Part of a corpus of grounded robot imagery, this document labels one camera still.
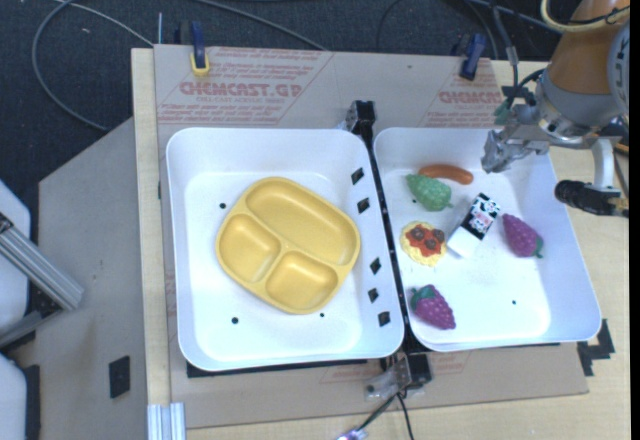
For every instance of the yellow toy spaghetti plate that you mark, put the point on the yellow toy spaghetti plate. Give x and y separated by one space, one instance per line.
423 243

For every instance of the green toy grapes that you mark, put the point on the green toy grapes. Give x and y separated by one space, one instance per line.
429 191

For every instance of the brown cardboard board red print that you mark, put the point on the brown cardboard board red print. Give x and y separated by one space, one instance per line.
310 78

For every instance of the orange toy sausage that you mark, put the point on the orange toy sausage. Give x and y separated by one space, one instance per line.
446 173

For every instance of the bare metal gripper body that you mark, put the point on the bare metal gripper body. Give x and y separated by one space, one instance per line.
537 130

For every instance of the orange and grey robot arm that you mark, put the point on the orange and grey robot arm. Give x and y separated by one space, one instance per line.
585 48

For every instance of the white milk carton cow print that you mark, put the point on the white milk carton cow print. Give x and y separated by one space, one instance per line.
472 227

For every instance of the thin black rod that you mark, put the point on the thin black rod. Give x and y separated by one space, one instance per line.
387 228

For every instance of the white plastic tray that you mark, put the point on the white plastic tray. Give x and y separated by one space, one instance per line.
500 293
200 248

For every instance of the purple toy grapes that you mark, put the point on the purple toy grapes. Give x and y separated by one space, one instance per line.
434 309
520 235

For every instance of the yellow divided plate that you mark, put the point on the yellow divided plate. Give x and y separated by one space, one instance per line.
287 245

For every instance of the black cylinder on white bracket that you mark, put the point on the black cylinder on white bracket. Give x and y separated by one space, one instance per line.
585 193

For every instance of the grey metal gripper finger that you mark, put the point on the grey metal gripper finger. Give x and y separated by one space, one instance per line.
515 154
492 153

